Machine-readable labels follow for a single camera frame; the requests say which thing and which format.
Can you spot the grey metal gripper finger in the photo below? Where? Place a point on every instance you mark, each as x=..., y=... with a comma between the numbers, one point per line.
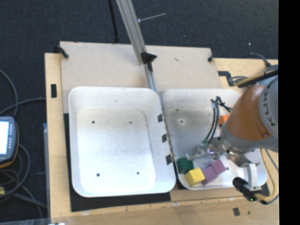
x=237, y=159
x=195, y=152

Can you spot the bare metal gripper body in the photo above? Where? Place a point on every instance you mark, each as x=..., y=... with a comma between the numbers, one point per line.
x=214, y=147

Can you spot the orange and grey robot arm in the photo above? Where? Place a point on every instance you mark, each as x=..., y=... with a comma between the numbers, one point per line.
x=248, y=116

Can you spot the green cube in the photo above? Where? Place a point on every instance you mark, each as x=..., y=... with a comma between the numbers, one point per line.
x=184, y=165

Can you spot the purple cube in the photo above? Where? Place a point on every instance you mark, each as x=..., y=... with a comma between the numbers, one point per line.
x=219, y=166
x=209, y=174

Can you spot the yellow cube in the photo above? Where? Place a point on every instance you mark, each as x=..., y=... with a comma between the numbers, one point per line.
x=195, y=176

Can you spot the white plastic tray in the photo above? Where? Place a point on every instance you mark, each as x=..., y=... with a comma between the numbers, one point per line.
x=187, y=130
x=117, y=144

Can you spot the orange cube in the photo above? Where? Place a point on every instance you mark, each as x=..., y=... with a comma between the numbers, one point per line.
x=223, y=120

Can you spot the pale wood board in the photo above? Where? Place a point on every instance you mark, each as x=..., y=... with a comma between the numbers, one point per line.
x=105, y=64

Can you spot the black cylinder on white bracket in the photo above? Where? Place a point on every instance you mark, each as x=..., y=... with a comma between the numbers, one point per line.
x=251, y=173

